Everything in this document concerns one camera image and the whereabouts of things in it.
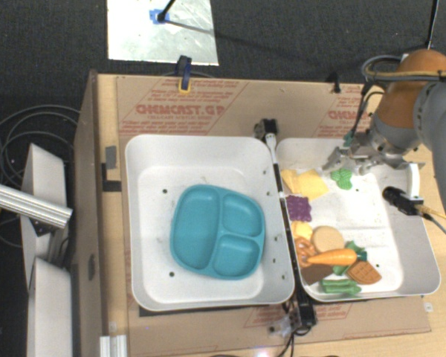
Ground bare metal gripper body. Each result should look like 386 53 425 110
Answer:
342 127 427 171

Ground green toy broccoli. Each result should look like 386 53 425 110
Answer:
330 167 354 190

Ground yellow cheese slice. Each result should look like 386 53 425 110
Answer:
296 169 330 201
280 168 302 193

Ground white plastic tray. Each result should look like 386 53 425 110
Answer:
124 134 297 312
274 137 442 303

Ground thin black and white rod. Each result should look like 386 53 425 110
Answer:
265 134 306 304

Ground purple toy grapes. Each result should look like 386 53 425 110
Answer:
285 194 314 223

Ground yellow toy chip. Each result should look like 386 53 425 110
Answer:
291 221 314 239

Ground tan round biscuit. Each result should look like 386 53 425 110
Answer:
311 225 346 254

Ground orange toy carrot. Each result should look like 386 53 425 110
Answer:
306 240 369 276

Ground orange toy pretzel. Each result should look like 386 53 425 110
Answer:
294 237 317 268

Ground orange toy waffle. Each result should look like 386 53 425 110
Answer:
346 260 383 286

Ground brown toy bread slice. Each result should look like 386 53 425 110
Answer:
300 263 335 286

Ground green toy pea pod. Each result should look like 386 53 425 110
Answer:
320 278 363 295

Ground brown cardboard board red print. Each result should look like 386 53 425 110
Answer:
114 75 433 349

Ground blue divided plate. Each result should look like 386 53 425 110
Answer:
169 184 267 280

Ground black cylinder on white bracket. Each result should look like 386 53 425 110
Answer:
381 163 425 216

